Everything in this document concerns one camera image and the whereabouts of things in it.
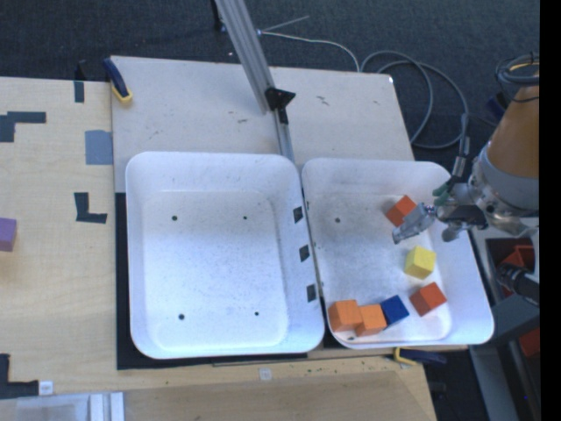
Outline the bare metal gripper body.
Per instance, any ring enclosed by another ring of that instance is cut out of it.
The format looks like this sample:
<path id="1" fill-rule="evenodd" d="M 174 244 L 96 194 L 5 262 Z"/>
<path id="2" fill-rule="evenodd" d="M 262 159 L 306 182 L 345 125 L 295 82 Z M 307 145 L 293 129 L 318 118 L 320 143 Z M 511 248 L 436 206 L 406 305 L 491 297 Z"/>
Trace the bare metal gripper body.
<path id="1" fill-rule="evenodd" d="M 515 207 L 501 199 L 483 178 L 470 177 L 458 182 L 452 177 L 436 189 L 436 217 L 448 225 L 464 225 L 466 231 L 493 227 L 513 237 L 532 237 L 539 233 L 539 224 L 523 221 L 536 210 Z"/>

